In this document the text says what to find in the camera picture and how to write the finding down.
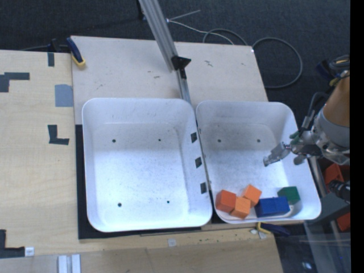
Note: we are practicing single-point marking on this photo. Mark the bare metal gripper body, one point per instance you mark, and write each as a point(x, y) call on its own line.
point(327, 149)

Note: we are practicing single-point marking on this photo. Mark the white plastic tray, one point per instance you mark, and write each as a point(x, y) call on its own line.
point(142, 166)
point(241, 158)

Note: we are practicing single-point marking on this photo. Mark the red-orange cube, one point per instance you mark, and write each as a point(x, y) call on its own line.
point(225, 200)

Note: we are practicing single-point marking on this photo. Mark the black cylinder on white bracket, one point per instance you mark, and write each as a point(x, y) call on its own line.
point(339, 188)

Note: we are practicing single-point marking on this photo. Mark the blue block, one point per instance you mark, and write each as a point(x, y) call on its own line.
point(271, 207)

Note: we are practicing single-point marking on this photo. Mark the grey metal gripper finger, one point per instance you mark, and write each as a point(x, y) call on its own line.
point(299, 160)
point(274, 155)

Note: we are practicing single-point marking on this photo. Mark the orange cube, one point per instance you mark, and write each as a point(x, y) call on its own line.
point(241, 207)
point(252, 193)

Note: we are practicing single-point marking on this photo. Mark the green cube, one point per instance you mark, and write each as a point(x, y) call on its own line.
point(290, 193)

